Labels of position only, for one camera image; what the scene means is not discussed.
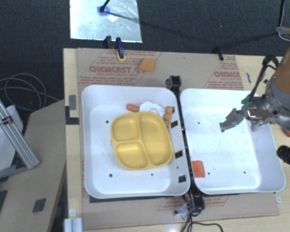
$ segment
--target brown cylindrical object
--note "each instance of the brown cylindrical object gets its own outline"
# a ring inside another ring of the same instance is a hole
[[[131,112],[138,112],[138,111],[140,110],[140,107],[128,103],[128,104],[126,105],[126,109],[129,110],[129,111],[131,111]]]
[[[290,94],[290,46],[276,71],[274,84],[279,90]]]

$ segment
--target white tray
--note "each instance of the white tray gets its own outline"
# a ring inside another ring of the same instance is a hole
[[[285,176],[268,124],[256,132],[245,120],[223,133],[219,122],[241,108],[248,91],[186,89],[181,93],[191,161],[204,164],[205,178],[195,178],[206,194],[280,191]]]
[[[157,103],[173,106],[172,122],[178,125],[169,129],[174,155],[165,166],[149,170],[128,170],[115,157],[110,126],[117,116],[130,113],[126,104]],[[161,87],[119,87],[92,85],[82,94],[85,154],[85,187],[99,199],[175,196],[186,193],[190,177],[180,127],[175,95]],[[182,156],[175,158],[175,153]]]

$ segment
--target metal plate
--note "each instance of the metal plate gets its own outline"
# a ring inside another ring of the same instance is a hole
[[[106,0],[70,0],[72,39],[104,40],[108,35],[124,42],[142,42],[136,0],[110,0],[106,13],[100,13]]]

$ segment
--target brown cardboard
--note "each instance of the brown cardboard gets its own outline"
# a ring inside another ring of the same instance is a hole
[[[210,54],[125,51],[127,61],[119,62],[115,50],[78,49],[78,97],[80,115],[81,162],[84,166],[81,94],[91,84],[163,87],[170,75],[180,75],[181,90],[219,88],[243,90],[235,56],[224,61]],[[154,73],[137,68],[144,58],[156,58]],[[173,210],[183,204],[182,197],[90,203],[84,187],[82,167],[84,230],[183,222]],[[278,215],[272,193],[210,196],[206,209],[196,220],[216,220]]]

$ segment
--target yellow plate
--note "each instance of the yellow plate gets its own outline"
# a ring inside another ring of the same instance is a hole
[[[111,125],[114,152],[130,170],[161,167],[173,156],[172,141],[163,119],[152,112],[121,115]]]

